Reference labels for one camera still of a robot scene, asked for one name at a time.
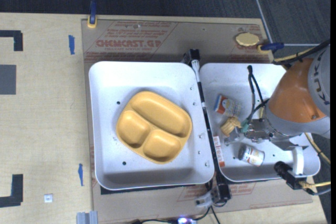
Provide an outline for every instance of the black cable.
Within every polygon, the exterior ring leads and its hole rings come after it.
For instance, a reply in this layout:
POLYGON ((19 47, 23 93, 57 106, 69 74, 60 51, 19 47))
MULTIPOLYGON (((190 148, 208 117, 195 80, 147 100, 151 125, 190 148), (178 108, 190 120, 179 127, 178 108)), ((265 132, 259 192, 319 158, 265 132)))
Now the black cable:
POLYGON ((205 217, 206 217, 206 215, 209 213, 209 211, 210 211, 210 207, 208 208, 208 210, 205 212, 205 214, 204 214, 204 215, 200 216, 199 218, 194 218, 193 220, 196 220, 196 221, 198 221, 198 220, 201 220, 201 219, 205 218, 205 217))
POLYGON ((219 205, 219 204, 214 204, 214 206, 215 206, 215 207, 223 207, 223 206, 226 205, 226 203, 227 203, 227 202, 224 202, 224 203, 222 203, 222 204, 220 204, 220 205, 219 205))
POLYGON ((254 77, 254 75, 252 75, 252 79, 253 79, 253 82, 254 82, 254 84, 255 84, 255 86, 256 86, 256 88, 257 88, 257 91, 258 91, 260 100, 261 100, 261 102, 263 102, 263 101, 264 101, 264 100, 263 100, 263 96, 261 95, 261 91, 260 91, 259 85, 258 85, 257 80, 256 80, 256 78, 254 77))
POLYGON ((253 114, 253 110, 254 110, 255 104, 256 104, 256 96, 255 96, 255 93, 254 93, 254 87, 253 87, 253 83, 252 83, 252 75, 253 75, 252 66, 248 66, 247 70, 248 70, 248 83, 250 85, 251 93, 252 93, 252 109, 251 109, 250 116, 247 118, 247 122, 250 123, 251 119, 252 119, 251 115, 253 114))
POLYGON ((253 75, 252 66, 248 66, 247 69, 248 69, 248 73, 249 73, 248 74, 248 82, 250 84, 251 92, 252 92, 252 95, 253 95, 252 111, 251 111, 250 115, 247 117, 247 123, 250 123, 251 120, 252 120, 252 117, 253 117, 254 113, 257 110, 259 110, 262 106, 265 106, 265 104, 268 102, 269 99, 267 99, 266 101, 264 101, 263 96, 261 95, 261 91, 260 91, 260 87, 258 85, 258 82, 257 82, 256 78, 253 75), (252 84, 252 80, 253 80, 254 84, 256 85, 256 88, 257 88, 257 91, 258 91, 258 94, 259 94, 259 97, 260 97, 260 101, 261 101, 261 103, 256 108, 255 108, 255 90, 254 90, 254 86, 252 84))
POLYGON ((140 223, 143 224, 145 222, 149 222, 149 221, 156 221, 156 222, 163 222, 163 223, 175 223, 175 222, 172 222, 172 221, 169 221, 169 220, 158 220, 158 219, 146 219, 146 220, 142 220, 140 223))
POLYGON ((309 193, 310 195, 314 195, 314 196, 316 196, 316 195, 322 195, 322 194, 326 194, 326 193, 328 193, 328 192, 330 192, 331 191, 331 187, 329 187, 329 188, 327 188, 327 189, 325 189, 325 190, 322 190, 322 191, 318 191, 318 192, 314 192, 312 189, 310 189, 310 188, 307 188, 306 189, 306 192, 307 193, 309 193))
POLYGON ((311 54, 314 54, 315 52, 324 49, 329 44, 330 44, 330 39, 322 42, 321 44, 317 45, 316 47, 312 48, 311 50, 309 50, 309 51, 307 51, 307 52, 305 52, 305 53, 303 53, 303 54, 301 54, 299 56, 293 57, 291 59, 283 60, 283 61, 275 61, 275 60, 273 60, 272 63, 274 65, 278 65, 278 66, 287 65, 287 64, 289 64, 291 62, 295 62, 297 60, 301 60, 304 57, 307 57, 307 56, 309 56, 311 54))
POLYGON ((215 213, 214 208, 213 208, 212 206, 210 206, 210 208, 211 208, 211 210, 212 210, 212 213, 214 214, 215 219, 217 220, 217 223, 218 223, 218 224, 221 224, 220 221, 219 221, 219 219, 218 219, 217 216, 216 216, 216 213, 215 213))

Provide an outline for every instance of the yellow clamp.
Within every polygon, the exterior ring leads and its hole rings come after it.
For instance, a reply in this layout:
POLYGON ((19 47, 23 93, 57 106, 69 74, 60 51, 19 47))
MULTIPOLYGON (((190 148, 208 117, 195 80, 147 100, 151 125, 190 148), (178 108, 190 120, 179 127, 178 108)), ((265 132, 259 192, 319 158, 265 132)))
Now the yellow clamp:
POLYGON ((95 28, 97 26, 97 16, 95 17, 94 24, 90 23, 90 16, 88 17, 88 27, 95 28))
POLYGON ((230 136, 230 133, 235 127, 241 128, 240 121, 237 117, 229 117, 227 121, 220 127, 222 133, 226 136, 230 136))

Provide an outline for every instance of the wire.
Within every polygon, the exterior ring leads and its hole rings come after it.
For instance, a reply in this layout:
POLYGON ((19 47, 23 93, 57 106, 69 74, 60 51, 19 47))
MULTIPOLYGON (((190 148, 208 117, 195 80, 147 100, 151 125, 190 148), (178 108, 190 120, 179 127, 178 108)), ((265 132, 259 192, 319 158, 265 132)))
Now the wire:
POLYGON ((319 196, 319 195, 326 194, 326 193, 330 192, 330 191, 331 191, 331 187, 330 187, 330 188, 327 188, 327 189, 325 189, 325 190, 319 191, 319 192, 314 192, 314 191, 313 191, 312 189, 310 189, 310 188, 307 188, 305 191, 306 191, 307 193, 309 193, 310 195, 319 196))
POLYGON ((211 208, 211 210, 212 210, 212 213, 214 214, 215 219, 217 220, 217 223, 218 223, 218 224, 221 224, 220 221, 219 221, 219 219, 218 219, 217 216, 216 216, 216 213, 215 213, 214 208, 213 208, 212 206, 210 206, 210 208, 211 208))
POLYGON ((306 181, 299 181, 299 184, 302 186, 302 188, 324 187, 324 186, 331 185, 331 181, 315 183, 315 184, 311 184, 306 181))
POLYGON ((200 216, 200 217, 198 217, 198 218, 194 218, 193 220, 196 220, 196 221, 198 221, 198 220, 201 220, 201 219, 205 218, 205 217, 206 217, 206 215, 209 213, 209 211, 210 211, 210 207, 208 208, 208 210, 205 212, 205 214, 204 214, 204 215, 202 215, 202 216, 200 216))
POLYGON ((253 114, 253 110, 256 105, 256 96, 254 94, 254 86, 252 83, 252 75, 253 75, 252 66, 248 66, 247 69, 248 69, 248 83, 250 85, 251 93, 252 93, 252 109, 251 109, 250 116, 247 118, 247 123, 250 123, 252 119, 251 115, 253 114))
POLYGON ((223 206, 225 206, 226 205, 226 203, 227 203, 227 201, 225 201, 224 203, 222 203, 222 204, 214 204, 214 206, 215 207, 223 207, 223 206))
POLYGON ((282 58, 277 58, 274 59, 272 61, 272 63, 274 65, 287 65, 291 62, 297 61, 297 60, 301 60, 304 57, 307 57, 311 54, 314 54, 315 52, 324 49, 326 46, 330 45, 330 39, 322 42, 321 44, 317 45, 316 47, 313 47, 311 49, 302 51, 302 52, 298 52, 294 55, 290 55, 290 56, 286 56, 286 57, 282 57, 282 58))
POLYGON ((172 221, 169 221, 169 220, 159 220, 159 219, 146 219, 146 220, 142 220, 141 221, 141 224, 145 223, 145 222, 149 222, 149 221, 156 221, 156 222, 163 222, 163 223, 175 223, 175 222, 172 222, 172 221))
POLYGON ((317 146, 317 144, 313 141, 313 139, 309 136, 308 133, 304 133, 310 142, 310 144, 313 146, 313 148, 316 150, 317 154, 322 157, 322 159, 326 162, 327 165, 331 166, 331 162, 328 159, 328 157, 322 152, 322 150, 317 146))
POLYGON ((254 77, 254 75, 252 75, 251 77, 252 77, 252 79, 253 79, 254 84, 256 85, 256 88, 257 88, 257 91, 258 91, 260 100, 261 100, 261 102, 263 102, 263 101, 264 101, 264 100, 263 100, 263 96, 261 95, 261 91, 260 91, 259 85, 258 85, 258 83, 257 83, 257 80, 256 80, 256 78, 254 77))

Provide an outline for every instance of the label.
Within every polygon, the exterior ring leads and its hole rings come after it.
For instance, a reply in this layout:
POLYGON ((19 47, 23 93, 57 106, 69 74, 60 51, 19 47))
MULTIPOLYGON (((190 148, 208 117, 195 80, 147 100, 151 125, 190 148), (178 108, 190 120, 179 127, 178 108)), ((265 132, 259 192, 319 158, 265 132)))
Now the label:
POLYGON ((239 116, 241 105, 233 100, 228 99, 223 95, 219 95, 216 100, 214 110, 228 117, 239 116))
POLYGON ((250 146, 243 146, 240 150, 244 151, 242 156, 239 158, 242 161, 250 163, 255 166, 260 166, 263 163, 264 158, 265 158, 264 152, 259 151, 250 146))
POLYGON ((224 158, 223 158, 222 146, 220 144, 220 138, 219 138, 219 136, 214 136, 213 139, 214 139, 218 164, 219 164, 220 167, 224 167, 225 162, 224 162, 224 158))
POLYGON ((84 60, 148 61, 176 25, 174 22, 113 21, 84 51, 84 60))

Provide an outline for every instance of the black tape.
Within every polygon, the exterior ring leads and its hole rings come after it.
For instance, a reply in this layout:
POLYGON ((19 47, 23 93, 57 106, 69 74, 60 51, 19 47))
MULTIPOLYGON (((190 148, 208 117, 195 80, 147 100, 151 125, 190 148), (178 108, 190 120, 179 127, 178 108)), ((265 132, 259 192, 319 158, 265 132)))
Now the black tape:
POLYGON ((197 86, 198 86, 198 90, 199 90, 199 97, 201 97, 201 102, 205 102, 205 99, 204 99, 204 93, 203 93, 203 89, 202 89, 202 84, 200 82, 197 83, 197 86))
POLYGON ((20 30, 0 30, 0 37, 13 37, 14 51, 23 51, 23 36, 20 30))
POLYGON ((1 94, 16 94, 16 65, 0 65, 1 94))
POLYGON ((0 197, 0 207, 20 206, 23 201, 23 175, 12 175, 10 196, 0 197))

